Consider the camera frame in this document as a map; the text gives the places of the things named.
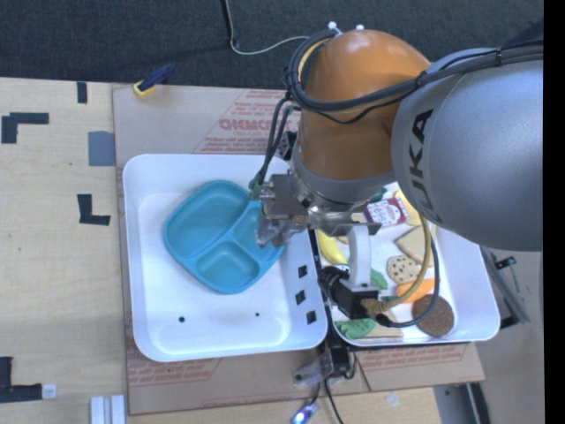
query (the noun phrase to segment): blue clamp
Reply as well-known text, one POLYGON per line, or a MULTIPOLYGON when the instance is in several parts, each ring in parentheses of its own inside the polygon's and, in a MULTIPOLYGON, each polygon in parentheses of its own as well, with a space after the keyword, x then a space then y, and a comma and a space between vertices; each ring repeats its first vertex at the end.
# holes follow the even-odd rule
POLYGON ((174 71, 175 66, 173 64, 166 64, 157 69, 155 72, 149 74, 144 80, 133 85, 133 91, 135 91, 135 94, 140 97, 150 95, 154 92, 155 85, 167 83, 169 77, 174 71))

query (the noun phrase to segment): blue plate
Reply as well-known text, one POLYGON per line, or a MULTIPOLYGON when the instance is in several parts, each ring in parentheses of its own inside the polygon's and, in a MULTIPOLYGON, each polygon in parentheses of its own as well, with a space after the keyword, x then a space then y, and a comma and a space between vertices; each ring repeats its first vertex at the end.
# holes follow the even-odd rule
POLYGON ((227 180, 201 186, 167 218, 163 237, 175 260, 213 291, 239 293, 257 282, 284 247, 255 242, 260 202, 227 180))

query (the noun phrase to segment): round cookie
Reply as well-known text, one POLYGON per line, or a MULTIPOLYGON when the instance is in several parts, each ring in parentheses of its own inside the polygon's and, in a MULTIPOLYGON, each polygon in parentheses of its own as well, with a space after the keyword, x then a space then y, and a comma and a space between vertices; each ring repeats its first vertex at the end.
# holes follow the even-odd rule
MULTIPOLYGON (((416 300, 412 305, 412 318, 416 319, 422 315, 432 301, 432 294, 427 294, 421 299, 416 300)), ((451 305, 441 296, 435 300, 430 314, 416 326, 427 335, 442 337, 447 335, 454 326, 455 316, 451 305)))
POLYGON ((396 284, 415 281, 419 272, 419 265, 410 256, 399 254, 388 258, 387 274, 396 284))

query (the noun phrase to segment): cardboard sheet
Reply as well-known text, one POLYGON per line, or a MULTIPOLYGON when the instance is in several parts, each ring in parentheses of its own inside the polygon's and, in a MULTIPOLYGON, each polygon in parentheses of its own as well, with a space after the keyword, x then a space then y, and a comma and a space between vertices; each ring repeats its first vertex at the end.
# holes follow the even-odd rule
MULTIPOLYGON (((131 85, 113 87, 117 194, 124 288, 129 413, 157 413, 308 398, 292 370, 315 359, 315 350, 159 363, 144 357, 132 336, 122 171, 136 155, 264 155, 271 119, 282 90, 158 86, 147 97, 131 85)), ((287 130, 296 131, 299 114, 287 130)), ((358 353, 352 380, 335 394, 477 382, 484 373, 473 343, 387 348, 358 353)))

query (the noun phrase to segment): white plastic tray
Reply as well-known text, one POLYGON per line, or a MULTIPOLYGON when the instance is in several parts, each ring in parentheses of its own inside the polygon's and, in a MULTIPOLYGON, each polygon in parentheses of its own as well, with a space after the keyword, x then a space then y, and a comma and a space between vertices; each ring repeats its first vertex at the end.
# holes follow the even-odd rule
MULTIPOLYGON (((388 193, 384 198, 393 196, 398 190, 396 183, 387 185, 388 193)), ((414 229, 407 223, 382 228, 371 237, 371 266, 378 270, 388 281, 388 289, 382 295, 394 295, 396 285, 388 278, 387 260, 391 256, 402 254, 396 240, 407 231, 414 229)), ((440 295, 451 305, 455 315, 454 328, 444 337, 431 337, 417 326, 403 328, 403 337, 375 337, 347 339, 356 346, 388 345, 428 345, 441 343, 460 343, 483 341, 494 337, 499 330, 501 318, 493 289, 488 279, 485 264, 478 245, 442 228, 433 227, 433 236, 440 260, 440 295)), ((338 242, 346 257, 349 248, 338 242)), ((433 268, 426 272, 426 278, 433 277, 433 268)), ((393 313, 399 322, 412 319, 412 304, 393 307, 393 313)), ((332 307, 334 321, 348 320, 337 307, 332 307)))
MULTIPOLYGON (((165 220, 191 192, 215 179, 246 188, 263 159, 140 155, 125 165, 133 336, 149 359, 168 362, 303 350, 326 336, 328 320, 307 232, 292 239, 257 283, 234 295, 201 284, 164 244, 165 220), (299 275, 301 268, 306 275, 299 275)), ((267 175, 287 169, 286 162, 274 158, 267 175)))

